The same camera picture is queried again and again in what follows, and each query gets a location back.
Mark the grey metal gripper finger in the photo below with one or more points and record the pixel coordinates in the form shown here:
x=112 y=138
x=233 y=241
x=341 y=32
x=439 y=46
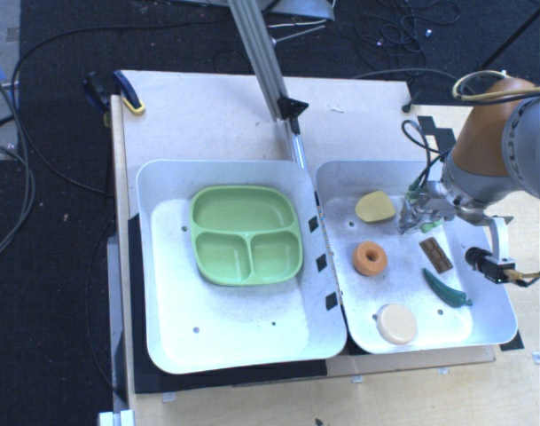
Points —
x=402 y=220
x=415 y=223

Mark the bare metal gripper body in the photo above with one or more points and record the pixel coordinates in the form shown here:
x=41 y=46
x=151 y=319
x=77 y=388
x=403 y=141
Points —
x=433 y=202

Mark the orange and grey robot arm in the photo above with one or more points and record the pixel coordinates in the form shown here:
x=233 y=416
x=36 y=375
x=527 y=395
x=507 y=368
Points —
x=487 y=149

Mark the pale yellow rounded wedge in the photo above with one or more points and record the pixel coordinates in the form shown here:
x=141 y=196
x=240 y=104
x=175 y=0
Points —
x=375 y=207

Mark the brown chocolate bar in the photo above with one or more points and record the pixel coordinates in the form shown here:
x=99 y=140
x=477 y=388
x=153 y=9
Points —
x=436 y=255

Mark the orange doughnut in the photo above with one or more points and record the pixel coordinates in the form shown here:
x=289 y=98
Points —
x=360 y=262

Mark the white plastic tray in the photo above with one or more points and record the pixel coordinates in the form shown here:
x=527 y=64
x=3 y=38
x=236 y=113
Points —
x=234 y=317
x=398 y=291

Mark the green chili pepper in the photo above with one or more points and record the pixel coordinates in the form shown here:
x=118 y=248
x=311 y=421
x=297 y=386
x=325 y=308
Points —
x=444 y=292

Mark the beige round biscuit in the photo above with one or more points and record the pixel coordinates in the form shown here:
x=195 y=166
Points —
x=396 y=324

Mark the thin black and white rod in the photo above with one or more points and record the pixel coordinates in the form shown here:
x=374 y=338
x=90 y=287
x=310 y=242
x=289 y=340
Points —
x=299 y=151

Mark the green divided plate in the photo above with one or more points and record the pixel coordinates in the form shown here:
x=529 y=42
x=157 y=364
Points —
x=245 y=220

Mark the pale flat board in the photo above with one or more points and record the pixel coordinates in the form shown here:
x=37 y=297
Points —
x=207 y=118

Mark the black cylinder on white bracket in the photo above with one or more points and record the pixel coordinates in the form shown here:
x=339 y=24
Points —
x=484 y=260

